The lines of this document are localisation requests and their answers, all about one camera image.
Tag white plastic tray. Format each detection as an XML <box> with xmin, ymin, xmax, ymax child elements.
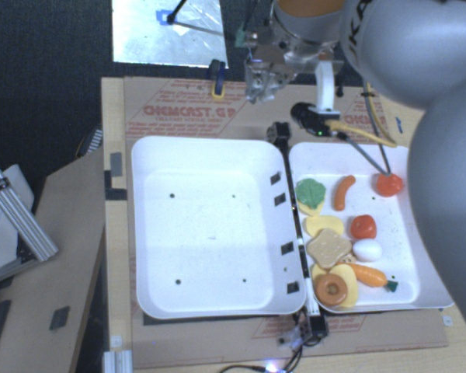
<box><xmin>130</xmin><ymin>134</ymin><xmax>308</xmax><ymax>320</ymax></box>
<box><xmin>287</xmin><ymin>141</ymin><xmax>456</xmax><ymax>315</ymax></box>

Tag orange sausage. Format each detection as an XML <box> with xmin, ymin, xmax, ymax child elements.
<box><xmin>332</xmin><ymin>174</ymin><xmax>357</xmax><ymax>212</ymax></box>

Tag tan bread slice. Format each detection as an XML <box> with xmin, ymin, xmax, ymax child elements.
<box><xmin>305</xmin><ymin>228</ymin><xmax>353</xmax><ymax>270</ymax></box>

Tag black cylinder on white bracket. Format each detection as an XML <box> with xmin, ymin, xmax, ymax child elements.
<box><xmin>290</xmin><ymin>61</ymin><xmax>342</xmax><ymax>138</ymax></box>

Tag thin black and white rod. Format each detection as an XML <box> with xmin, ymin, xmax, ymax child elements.
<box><xmin>278</xmin><ymin>138</ymin><xmax>320</xmax><ymax>319</ymax></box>

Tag green lettuce leaf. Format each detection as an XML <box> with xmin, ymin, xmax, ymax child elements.
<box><xmin>294</xmin><ymin>178</ymin><xmax>328</xmax><ymax>211</ymax></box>

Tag red tomato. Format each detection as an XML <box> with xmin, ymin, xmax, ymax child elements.
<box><xmin>349</xmin><ymin>214</ymin><xmax>378</xmax><ymax>240</ymax></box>

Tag orange doughnut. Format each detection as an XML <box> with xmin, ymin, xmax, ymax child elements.
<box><xmin>315</xmin><ymin>273</ymin><xmax>349</xmax><ymax>308</ymax></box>

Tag brown cardboard board red print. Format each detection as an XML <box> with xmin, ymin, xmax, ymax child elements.
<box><xmin>100</xmin><ymin>76</ymin><xmax>450</xmax><ymax>369</ymax></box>

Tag white egg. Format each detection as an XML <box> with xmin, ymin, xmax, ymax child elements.
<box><xmin>351</xmin><ymin>239</ymin><xmax>384</xmax><ymax>263</ymax></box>

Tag yellow potato chip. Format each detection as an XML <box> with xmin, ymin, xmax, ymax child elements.
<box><xmin>311</xmin><ymin>263</ymin><xmax>328</xmax><ymax>284</ymax></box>
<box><xmin>303</xmin><ymin>214</ymin><xmax>345</xmax><ymax>239</ymax></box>
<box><xmin>297</xmin><ymin>200</ymin><xmax>324</xmax><ymax>218</ymax></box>
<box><xmin>329</xmin><ymin>263</ymin><xmax>360</xmax><ymax>309</ymax></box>

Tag orange carrot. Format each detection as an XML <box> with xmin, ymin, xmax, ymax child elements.
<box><xmin>344</xmin><ymin>262</ymin><xmax>399</xmax><ymax>292</ymax></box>

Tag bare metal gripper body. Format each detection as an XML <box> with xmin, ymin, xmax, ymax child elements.
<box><xmin>245</xmin><ymin>29</ymin><xmax>337</xmax><ymax>78</ymax></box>

